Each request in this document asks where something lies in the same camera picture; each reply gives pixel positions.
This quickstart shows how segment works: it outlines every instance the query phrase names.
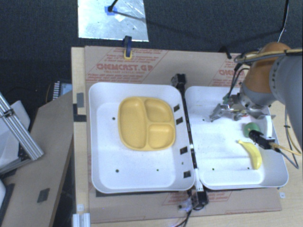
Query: black floor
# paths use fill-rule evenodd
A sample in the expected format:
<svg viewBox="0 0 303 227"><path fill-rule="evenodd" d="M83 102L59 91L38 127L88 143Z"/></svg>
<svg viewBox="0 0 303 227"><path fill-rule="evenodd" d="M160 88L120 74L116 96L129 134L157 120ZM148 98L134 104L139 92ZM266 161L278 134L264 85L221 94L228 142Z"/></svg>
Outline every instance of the black floor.
<svg viewBox="0 0 303 227"><path fill-rule="evenodd" d="M150 41L134 47L217 52L224 45L243 52L278 40L285 0L144 0L144 6ZM303 0L290 0L281 42L292 48L302 47L302 14ZM32 118L49 85L71 79L71 47L121 46L78 38L77 19L77 0L0 0L0 92L10 103L21 100ZM70 206L68 191L62 202Z"/></svg>

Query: yellow divided plate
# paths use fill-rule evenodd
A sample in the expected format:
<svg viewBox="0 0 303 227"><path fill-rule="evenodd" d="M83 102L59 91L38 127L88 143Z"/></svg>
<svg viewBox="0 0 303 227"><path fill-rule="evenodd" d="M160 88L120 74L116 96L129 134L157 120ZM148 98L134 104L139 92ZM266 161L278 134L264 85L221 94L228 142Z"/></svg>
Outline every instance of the yellow divided plate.
<svg viewBox="0 0 303 227"><path fill-rule="evenodd" d="M121 141L135 150L166 149L176 138L170 106L152 97L124 99L119 106L118 127Z"/></svg>

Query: toy banana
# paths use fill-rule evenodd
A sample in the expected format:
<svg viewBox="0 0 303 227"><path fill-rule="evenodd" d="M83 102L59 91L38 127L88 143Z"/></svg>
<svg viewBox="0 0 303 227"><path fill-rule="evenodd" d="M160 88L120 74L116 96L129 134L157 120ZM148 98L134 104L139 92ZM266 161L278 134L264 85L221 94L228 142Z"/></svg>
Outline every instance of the toy banana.
<svg viewBox="0 0 303 227"><path fill-rule="evenodd" d="M238 140L238 143L241 144L250 154L252 160L252 166L255 170L258 170L262 164L262 156L257 147L250 142L243 142Z"/></svg>

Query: white tray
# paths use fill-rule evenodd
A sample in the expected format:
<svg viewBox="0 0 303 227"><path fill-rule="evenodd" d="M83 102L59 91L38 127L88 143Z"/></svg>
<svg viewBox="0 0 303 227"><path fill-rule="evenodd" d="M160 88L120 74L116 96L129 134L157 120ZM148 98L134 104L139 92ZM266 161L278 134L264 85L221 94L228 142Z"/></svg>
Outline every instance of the white tray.
<svg viewBox="0 0 303 227"><path fill-rule="evenodd" d="M201 182L213 190L285 185L288 172L281 154L259 147L262 165L254 170L248 152L237 143L238 140L253 143L243 135L243 127L249 122L256 122L267 136L276 138L271 120L256 120L248 116L239 121L222 117L210 122L209 115L218 103L222 103L222 97L228 90L226 87L190 87L186 91Z"/></svg>
<svg viewBox="0 0 303 227"><path fill-rule="evenodd" d="M118 108L127 97L161 99L173 109L176 140L164 150L138 151L127 148L118 132ZM104 193L181 191L195 181L186 120L180 93L172 86L100 82L89 90L92 182ZM187 147L187 153L180 149Z"/></svg>

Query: blue tape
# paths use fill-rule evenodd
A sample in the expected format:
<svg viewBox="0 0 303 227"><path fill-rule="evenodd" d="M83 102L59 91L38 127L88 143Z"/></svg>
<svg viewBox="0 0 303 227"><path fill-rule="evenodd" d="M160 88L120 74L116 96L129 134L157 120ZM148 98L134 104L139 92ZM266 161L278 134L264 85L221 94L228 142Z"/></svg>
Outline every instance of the blue tape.
<svg viewBox="0 0 303 227"><path fill-rule="evenodd" d="M105 12L106 12L107 15L113 16L113 15L115 15L114 12L118 12L118 10L117 10L117 8L116 8L115 6L113 7L113 11L112 11L112 12L109 12L109 11L108 11L108 7L109 7L109 6L105 6L105 7L104 7L104 10L105 10Z"/></svg>

